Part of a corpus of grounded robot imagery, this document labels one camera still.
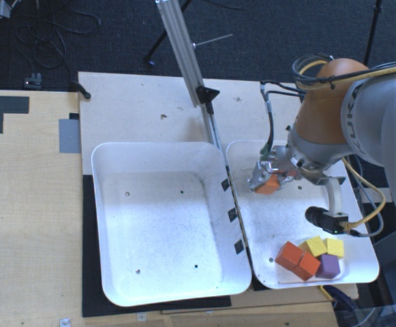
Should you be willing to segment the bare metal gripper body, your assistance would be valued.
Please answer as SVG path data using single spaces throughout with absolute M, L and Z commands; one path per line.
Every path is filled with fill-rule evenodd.
M 272 176 L 277 178 L 278 172 L 295 170 L 299 173 L 299 180 L 321 180 L 322 164 L 318 144 L 286 144 L 275 145 L 273 148 L 265 146 L 261 151 L 260 161 L 269 161 Z

